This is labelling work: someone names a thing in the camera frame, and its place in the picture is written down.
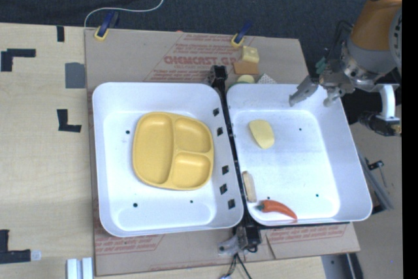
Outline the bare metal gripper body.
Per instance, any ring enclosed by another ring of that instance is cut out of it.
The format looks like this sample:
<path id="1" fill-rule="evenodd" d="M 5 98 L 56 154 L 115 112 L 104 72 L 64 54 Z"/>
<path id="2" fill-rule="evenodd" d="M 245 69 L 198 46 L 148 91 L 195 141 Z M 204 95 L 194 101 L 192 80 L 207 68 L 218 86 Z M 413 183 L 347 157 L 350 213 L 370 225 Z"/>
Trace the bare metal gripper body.
<path id="1" fill-rule="evenodd" d="M 319 84 L 327 91 L 352 93 L 355 89 L 370 91 L 379 78 L 377 72 L 369 71 L 350 54 L 338 57 L 323 57 L 318 62 Z"/>

